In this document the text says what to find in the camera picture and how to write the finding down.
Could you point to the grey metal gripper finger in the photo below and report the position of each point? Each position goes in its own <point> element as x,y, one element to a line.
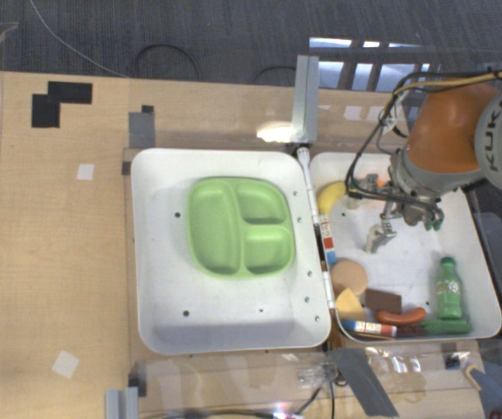
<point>373,242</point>
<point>389,231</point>

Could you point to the green plastic bottle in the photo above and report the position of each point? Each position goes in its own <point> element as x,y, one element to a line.
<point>449,295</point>

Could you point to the white plastic tray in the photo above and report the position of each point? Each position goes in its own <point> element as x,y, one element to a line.
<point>167,277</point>
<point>412,269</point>

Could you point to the pale wood board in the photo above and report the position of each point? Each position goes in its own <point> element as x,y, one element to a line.
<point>215,116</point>

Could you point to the white carton with coloured print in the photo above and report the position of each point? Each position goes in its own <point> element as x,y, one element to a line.
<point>368,327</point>
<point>327,238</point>

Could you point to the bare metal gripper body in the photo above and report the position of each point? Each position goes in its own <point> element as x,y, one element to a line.
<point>412,210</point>

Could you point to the tan round bread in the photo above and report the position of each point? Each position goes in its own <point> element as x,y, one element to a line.
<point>347,275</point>

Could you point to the brown chocolate bar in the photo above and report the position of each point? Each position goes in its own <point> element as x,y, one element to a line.
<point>383,300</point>

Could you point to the yellow cheese wedge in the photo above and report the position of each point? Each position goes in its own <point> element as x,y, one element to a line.
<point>348,306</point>

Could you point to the green divided plate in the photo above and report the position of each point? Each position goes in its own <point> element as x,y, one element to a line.
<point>215,229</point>

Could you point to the yellow banana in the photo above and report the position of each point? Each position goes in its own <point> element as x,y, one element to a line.
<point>330,195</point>

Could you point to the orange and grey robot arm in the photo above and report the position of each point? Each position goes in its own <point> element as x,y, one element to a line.
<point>447,125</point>

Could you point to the red-brown sausage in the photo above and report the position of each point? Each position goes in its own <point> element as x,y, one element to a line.
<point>401,317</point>

